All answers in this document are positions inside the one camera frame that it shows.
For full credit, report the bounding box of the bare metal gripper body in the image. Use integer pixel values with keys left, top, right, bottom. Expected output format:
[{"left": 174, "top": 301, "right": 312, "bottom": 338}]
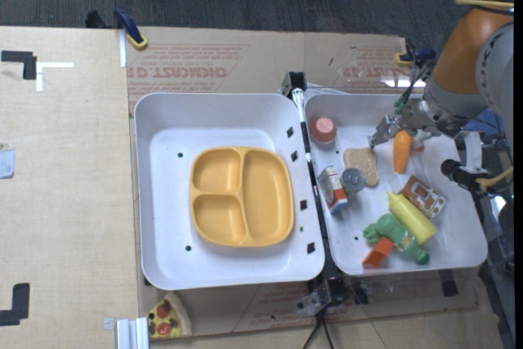
[{"left": 396, "top": 96, "right": 445, "bottom": 135}]

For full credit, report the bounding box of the orange carrot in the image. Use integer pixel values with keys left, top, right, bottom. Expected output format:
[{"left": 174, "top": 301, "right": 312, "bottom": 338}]
[{"left": 392, "top": 129, "right": 413, "bottom": 175}]

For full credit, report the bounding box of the tan bread slice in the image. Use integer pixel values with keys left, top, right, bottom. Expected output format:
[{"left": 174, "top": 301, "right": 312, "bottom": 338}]
[{"left": 342, "top": 146, "right": 381, "bottom": 189}]

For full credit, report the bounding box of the grey can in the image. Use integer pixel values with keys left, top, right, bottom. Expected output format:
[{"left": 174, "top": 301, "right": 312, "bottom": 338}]
[{"left": 340, "top": 168, "right": 368, "bottom": 200}]

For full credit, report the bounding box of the pink can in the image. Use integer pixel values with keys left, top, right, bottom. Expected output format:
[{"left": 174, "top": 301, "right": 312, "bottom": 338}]
[{"left": 309, "top": 116, "right": 338, "bottom": 145}]

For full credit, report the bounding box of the white red blue carton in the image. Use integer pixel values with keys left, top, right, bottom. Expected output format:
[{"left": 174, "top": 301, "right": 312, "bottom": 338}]
[{"left": 316, "top": 165, "right": 349, "bottom": 216}]

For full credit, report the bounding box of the thin black and white rod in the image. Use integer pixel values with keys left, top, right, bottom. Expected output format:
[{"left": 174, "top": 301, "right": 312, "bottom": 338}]
[{"left": 292, "top": 87, "right": 330, "bottom": 279}]

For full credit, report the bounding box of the green bottle yellow label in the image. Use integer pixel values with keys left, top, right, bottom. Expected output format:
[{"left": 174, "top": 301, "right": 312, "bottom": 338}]
[{"left": 376, "top": 213, "right": 431, "bottom": 266}]

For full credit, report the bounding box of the green broccoli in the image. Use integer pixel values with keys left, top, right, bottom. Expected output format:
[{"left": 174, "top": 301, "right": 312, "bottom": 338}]
[{"left": 362, "top": 221, "right": 385, "bottom": 246}]

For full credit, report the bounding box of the white plastic tray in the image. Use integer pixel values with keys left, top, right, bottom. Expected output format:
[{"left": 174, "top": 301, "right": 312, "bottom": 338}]
[
  {"left": 133, "top": 92, "right": 327, "bottom": 292},
  {"left": 304, "top": 92, "right": 489, "bottom": 278}
]

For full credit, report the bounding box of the orange wedge block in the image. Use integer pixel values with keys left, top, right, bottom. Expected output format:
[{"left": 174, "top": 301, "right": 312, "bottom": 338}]
[{"left": 361, "top": 236, "right": 395, "bottom": 270}]

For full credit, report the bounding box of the yellow divided plate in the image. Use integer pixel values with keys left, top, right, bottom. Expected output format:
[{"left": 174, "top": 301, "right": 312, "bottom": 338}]
[{"left": 189, "top": 145, "right": 296, "bottom": 248}]

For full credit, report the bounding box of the brown cardboard board red print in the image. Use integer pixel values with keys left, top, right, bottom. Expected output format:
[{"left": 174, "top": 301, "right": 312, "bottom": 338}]
[{"left": 124, "top": 26, "right": 480, "bottom": 337}]

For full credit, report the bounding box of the pizza slice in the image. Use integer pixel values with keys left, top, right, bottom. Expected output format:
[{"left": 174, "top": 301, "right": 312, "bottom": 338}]
[{"left": 145, "top": 291, "right": 194, "bottom": 340}]

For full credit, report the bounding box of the black cylinder on white bracket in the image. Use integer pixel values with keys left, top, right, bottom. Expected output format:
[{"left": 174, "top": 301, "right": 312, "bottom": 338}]
[{"left": 440, "top": 130, "right": 489, "bottom": 190}]

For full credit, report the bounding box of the black block with thin wires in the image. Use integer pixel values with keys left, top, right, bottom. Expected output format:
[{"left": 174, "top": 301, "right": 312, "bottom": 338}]
[
  {"left": 280, "top": 71, "right": 308, "bottom": 96},
  {"left": 295, "top": 275, "right": 357, "bottom": 315}
]

